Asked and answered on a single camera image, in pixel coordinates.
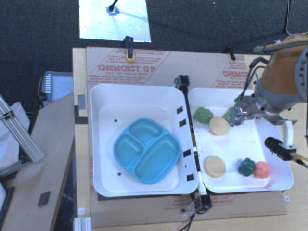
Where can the pink toy vegetable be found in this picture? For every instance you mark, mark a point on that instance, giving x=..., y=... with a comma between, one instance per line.
x=262, y=170

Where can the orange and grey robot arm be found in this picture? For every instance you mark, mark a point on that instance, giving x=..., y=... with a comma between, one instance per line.
x=279, y=73

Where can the brown cardboard board red print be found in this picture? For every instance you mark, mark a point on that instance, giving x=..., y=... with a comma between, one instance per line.
x=154, y=66

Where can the white plastic tray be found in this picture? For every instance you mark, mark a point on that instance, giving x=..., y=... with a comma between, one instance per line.
x=243, y=143
x=108, y=105

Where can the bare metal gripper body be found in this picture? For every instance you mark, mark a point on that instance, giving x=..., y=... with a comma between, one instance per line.
x=250, y=108

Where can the beige round biscuit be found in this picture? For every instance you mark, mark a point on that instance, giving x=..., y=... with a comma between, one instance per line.
x=219, y=126
x=214, y=166

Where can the dark green toy broccoli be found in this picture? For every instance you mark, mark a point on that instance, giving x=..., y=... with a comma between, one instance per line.
x=246, y=167

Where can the thin black and white rod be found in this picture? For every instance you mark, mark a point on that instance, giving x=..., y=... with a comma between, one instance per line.
x=192, y=131

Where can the blue divided plate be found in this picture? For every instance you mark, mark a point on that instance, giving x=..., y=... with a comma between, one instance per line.
x=146, y=150

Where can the black cylinder on white bracket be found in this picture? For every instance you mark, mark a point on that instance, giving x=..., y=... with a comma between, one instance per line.
x=281, y=148

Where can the green toy lettuce leaf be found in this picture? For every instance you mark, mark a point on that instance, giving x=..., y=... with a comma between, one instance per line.
x=202, y=115
x=227, y=115

